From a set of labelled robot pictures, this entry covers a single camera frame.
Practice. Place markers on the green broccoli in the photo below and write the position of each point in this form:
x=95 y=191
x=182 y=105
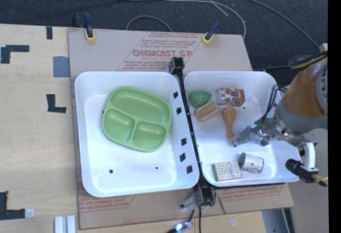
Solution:
x=198 y=98

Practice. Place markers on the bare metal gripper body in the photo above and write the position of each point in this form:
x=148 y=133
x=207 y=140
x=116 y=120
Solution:
x=277 y=132

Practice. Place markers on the orange patterned packet green edge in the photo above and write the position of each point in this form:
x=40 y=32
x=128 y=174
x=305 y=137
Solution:
x=227 y=171

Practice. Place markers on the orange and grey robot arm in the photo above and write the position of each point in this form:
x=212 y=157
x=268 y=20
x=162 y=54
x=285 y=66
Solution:
x=302 y=93

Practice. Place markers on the brown and white carton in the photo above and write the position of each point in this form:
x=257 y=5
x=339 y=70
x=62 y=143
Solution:
x=230 y=96

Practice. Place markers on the white can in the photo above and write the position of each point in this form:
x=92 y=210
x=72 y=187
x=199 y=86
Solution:
x=251 y=163

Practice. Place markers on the white plastic tray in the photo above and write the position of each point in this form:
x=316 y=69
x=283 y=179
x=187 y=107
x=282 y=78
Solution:
x=133 y=173
x=213 y=144

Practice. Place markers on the black cylinder on white bracket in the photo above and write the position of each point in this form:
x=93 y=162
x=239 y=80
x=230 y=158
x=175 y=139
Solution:
x=299 y=169

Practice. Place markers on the green divided plate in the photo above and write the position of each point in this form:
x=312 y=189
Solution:
x=136 y=118

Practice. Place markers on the brown cardboard board red print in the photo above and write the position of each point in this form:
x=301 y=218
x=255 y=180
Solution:
x=112 y=48

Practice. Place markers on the thin black rod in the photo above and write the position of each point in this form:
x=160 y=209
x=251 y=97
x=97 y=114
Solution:
x=189 y=125

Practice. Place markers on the brown chicken drumstick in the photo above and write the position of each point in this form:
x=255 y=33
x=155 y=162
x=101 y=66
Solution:
x=229 y=117

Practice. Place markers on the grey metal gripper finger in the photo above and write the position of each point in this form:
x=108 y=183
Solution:
x=243 y=137
x=264 y=141

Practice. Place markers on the tan hot dog bun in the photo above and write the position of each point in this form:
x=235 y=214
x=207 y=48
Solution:
x=206 y=112

